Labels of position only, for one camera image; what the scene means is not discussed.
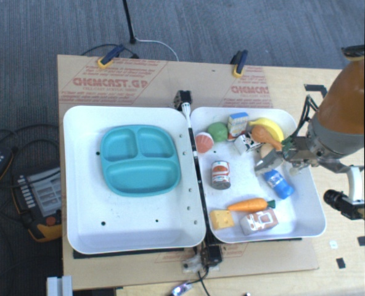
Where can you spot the blue bottle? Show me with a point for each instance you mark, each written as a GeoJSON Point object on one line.
{"type": "Point", "coordinates": [279, 183]}

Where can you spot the green round toy fruit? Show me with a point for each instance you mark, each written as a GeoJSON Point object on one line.
{"type": "Point", "coordinates": [218, 131]}

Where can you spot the blue divided plate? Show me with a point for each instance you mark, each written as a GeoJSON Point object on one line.
{"type": "Point", "coordinates": [139, 171]}

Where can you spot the orange toy chicken drumstick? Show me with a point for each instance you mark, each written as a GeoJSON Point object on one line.
{"type": "Point", "coordinates": [261, 134]}

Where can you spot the orange and white toy shell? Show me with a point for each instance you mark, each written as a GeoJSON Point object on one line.
{"type": "Point", "coordinates": [204, 143]}

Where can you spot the yellow banana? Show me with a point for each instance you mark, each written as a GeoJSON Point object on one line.
{"type": "Point", "coordinates": [272, 125]}

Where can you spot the white plastic tray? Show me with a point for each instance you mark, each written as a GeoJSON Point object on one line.
{"type": "Point", "coordinates": [253, 187]}
{"type": "Point", "coordinates": [133, 224]}

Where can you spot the brown cardboard board red print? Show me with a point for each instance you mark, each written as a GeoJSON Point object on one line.
{"type": "Point", "coordinates": [201, 82]}

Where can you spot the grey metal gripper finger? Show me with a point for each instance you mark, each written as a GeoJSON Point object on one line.
{"type": "Point", "coordinates": [273, 157]}
{"type": "Point", "coordinates": [267, 170]}

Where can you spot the orange carrot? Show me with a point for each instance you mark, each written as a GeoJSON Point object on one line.
{"type": "Point", "coordinates": [247, 205]}

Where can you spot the white and blue carton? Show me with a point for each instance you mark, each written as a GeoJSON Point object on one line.
{"type": "Point", "coordinates": [237, 123]}

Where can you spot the yellow cheese wedge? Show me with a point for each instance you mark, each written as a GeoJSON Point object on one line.
{"type": "Point", "coordinates": [221, 219]}

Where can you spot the white and orange carton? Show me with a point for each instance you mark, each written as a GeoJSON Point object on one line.
{"type": "Point", "coordinates": [259, 222]}

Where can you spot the black cylinder on white bracket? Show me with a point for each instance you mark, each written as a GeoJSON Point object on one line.
{"type": "Point", "coordinates": [346, 203]}

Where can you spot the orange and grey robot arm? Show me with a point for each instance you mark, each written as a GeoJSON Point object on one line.
{"type": "Point", "coordinates": [342, 103]}

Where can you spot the thin black and white rod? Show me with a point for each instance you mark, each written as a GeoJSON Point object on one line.
{"type": "Point", "coordinates": [195, 159]}

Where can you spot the white and black milk carton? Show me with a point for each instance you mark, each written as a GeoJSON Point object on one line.
{"type": "Point", "coordinates": [244, 143]}

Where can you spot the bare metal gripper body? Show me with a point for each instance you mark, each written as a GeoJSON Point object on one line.
{"type": "Point", "coordinates": [302, 156]}

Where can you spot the red and white can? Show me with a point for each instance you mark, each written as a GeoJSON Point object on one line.
{"type": "Point", "coordinates": [221, 174]}

